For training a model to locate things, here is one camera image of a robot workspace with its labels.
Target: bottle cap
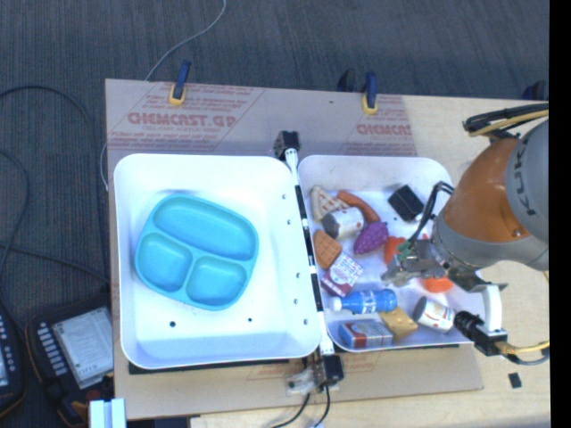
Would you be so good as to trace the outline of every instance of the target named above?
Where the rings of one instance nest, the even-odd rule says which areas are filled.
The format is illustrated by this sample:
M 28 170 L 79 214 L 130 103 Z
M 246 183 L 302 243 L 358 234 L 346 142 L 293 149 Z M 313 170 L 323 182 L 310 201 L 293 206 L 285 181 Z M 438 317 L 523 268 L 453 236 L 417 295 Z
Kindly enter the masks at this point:
M 334 311 L 339 311 L 339 310 L 343 309 L 343 304 L 341 302 L 341 298 L 339 298 L 338 296 L 334 296 L 329 301 L 329 307 L 331 308 L 331 310 L 334 310 Z

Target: tin can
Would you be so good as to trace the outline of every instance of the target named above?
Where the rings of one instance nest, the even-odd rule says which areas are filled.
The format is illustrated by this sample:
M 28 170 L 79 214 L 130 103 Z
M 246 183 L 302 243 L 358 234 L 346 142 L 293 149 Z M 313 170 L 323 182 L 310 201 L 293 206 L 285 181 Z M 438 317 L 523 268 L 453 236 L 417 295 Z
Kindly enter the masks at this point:
M 328 212 L 322 219 L 323 229 L 334 239 L 358 233 L 365 226 L 363 213 L 359 208 Z
M 412 313 L 412 318 L 418 324 L 428 326 L 441 333 L 448 333 L 454 326 L 454 309 L 443 306 L 438 301 L 421 297 Z

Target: blue bottle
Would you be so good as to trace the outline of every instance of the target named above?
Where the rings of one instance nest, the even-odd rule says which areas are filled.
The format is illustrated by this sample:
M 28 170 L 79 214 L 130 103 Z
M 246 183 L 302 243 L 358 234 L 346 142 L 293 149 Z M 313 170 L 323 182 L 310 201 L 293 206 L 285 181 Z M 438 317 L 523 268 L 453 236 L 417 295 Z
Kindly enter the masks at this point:
M 334 311 L 349 309 L 353 314 L 391 312 L 396 309 L 396 293 L 391 289 L 353 292 L 331 298 L 329 307 Z

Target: blue clamp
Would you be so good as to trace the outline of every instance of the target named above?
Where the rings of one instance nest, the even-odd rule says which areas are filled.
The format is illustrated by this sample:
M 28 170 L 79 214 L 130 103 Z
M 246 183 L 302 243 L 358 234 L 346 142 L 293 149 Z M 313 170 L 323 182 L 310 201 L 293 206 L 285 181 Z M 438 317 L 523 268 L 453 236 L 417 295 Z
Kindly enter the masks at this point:
M 361 103 L 366 114 L 375 114 L 377 107 L 377 75 L 374 71 L 368 71 L 365 75 L 365 86 Z
M 190 71 L 190 62 L 182 61 L 180 70 L 178 71 L 177 83 L 170 88 L 169 103 L 180 106 L 186 97 L 185 83 Z

